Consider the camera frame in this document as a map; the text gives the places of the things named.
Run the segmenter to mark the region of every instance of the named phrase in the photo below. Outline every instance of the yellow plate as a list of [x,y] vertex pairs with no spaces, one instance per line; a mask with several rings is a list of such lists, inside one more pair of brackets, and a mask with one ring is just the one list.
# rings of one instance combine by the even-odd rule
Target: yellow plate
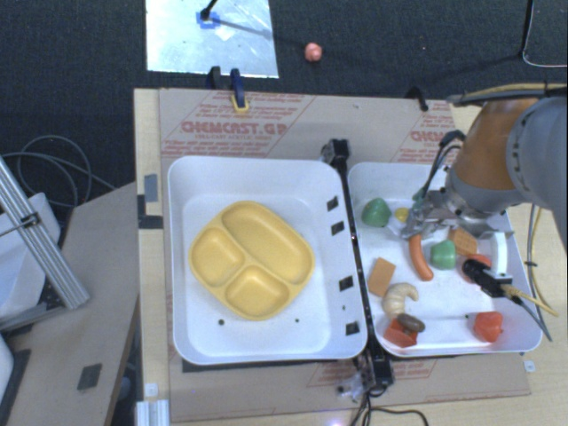
[[300,293],[315,257],[302,236],[271,210],[238,201],[222,210],[189,248],[193,275],[241,317],[266,320]]

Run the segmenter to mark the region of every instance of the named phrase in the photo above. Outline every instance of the metal plate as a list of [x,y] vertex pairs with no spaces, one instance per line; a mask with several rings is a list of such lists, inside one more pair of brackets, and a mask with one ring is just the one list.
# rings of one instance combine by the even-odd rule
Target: metal plate
[[146,0],[148,70],[278,78],[268,0],[218,0],[203,22],[209,1]]

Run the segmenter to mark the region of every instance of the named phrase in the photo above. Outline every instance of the brown toy block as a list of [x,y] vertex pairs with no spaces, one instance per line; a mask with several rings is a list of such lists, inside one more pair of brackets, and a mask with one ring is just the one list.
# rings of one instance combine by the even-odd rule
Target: brown toy block
[[477,240],[461,227],[452,229],[447,238],[454,242],[455,251],[461,256],[477,253]]
[[395,264],[391,264],[388,260],[379,257],[376,259],[371,276],[367,281],[369,292],[377,296],[384,296],[391,284],[392,275],[397,268]]

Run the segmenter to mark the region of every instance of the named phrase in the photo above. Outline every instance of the toy sausage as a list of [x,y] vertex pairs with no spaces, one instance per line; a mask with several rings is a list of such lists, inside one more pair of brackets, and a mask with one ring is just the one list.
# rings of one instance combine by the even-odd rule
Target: toy sausage
[[410,259],[420,279],[432,280],[434,273],[428,266],[426,258],[422,253],[422,236],[419,233],[408,239],[408,249],[410,250]]

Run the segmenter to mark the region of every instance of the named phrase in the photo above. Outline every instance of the pink object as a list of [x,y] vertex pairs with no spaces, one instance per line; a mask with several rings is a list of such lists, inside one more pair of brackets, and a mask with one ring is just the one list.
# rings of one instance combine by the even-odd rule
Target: pink object
[[321,46],[316,43],[308,43],[305,46],[304,56],[308,61],[320,61],[321,53]]

